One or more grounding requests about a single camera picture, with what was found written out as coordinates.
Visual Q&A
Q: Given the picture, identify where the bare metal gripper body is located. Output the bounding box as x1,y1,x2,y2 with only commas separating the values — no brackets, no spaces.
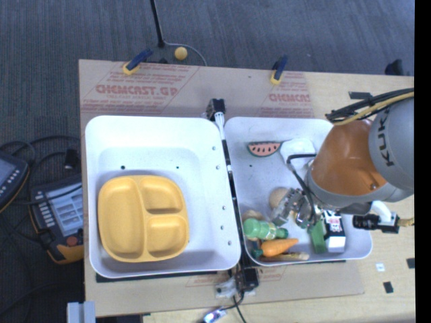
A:
279,186,318,222

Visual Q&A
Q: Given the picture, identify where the tan bread roll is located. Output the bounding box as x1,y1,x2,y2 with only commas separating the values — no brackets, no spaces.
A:
268,186,291,210

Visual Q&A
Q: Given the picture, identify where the green carton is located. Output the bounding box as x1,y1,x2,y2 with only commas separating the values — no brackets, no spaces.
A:
308,218,329,254

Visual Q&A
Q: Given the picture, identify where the green plastic bottle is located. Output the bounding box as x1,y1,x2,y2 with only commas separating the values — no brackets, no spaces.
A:
242,217,290,242

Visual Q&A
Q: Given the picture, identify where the tan round biscuit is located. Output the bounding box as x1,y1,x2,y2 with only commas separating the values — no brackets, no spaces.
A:
241,209,267,223

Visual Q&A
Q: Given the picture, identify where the orange carrot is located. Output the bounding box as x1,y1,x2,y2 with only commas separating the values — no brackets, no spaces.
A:
251,238,300,259

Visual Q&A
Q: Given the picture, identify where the black and white carton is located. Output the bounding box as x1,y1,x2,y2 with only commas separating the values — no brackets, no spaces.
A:
322,209,347,254

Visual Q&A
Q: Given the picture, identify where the tan bread stick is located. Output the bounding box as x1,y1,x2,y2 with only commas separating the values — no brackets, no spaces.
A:
259,251,310,262

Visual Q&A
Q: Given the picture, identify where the white plastic tray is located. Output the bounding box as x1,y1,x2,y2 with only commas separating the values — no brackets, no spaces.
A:
84,114,242,279
223,116,374,267

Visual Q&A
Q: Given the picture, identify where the white rounded object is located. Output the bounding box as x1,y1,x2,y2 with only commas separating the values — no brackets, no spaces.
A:
279,138,319,168

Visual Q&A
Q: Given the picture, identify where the red watermelon slice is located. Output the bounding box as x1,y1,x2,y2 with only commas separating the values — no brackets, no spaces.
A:
246,141,282,157

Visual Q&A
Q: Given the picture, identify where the thin black and white rod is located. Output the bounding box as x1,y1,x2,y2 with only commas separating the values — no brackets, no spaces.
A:
214,112,251,269

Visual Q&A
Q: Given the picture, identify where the yellow divided plate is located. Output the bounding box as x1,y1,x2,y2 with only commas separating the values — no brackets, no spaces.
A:
97,175,191,263

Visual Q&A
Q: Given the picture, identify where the brown cardboard board red print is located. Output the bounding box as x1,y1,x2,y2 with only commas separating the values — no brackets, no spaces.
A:
78,59,366,318

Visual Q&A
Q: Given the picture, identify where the black cylinder on white bracket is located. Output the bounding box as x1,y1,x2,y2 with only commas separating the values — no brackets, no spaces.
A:
352,201,401,234

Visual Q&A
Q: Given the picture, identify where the black block with thin wires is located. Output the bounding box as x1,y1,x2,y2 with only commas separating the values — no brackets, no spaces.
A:
207,98,226,121
235,266,260,293

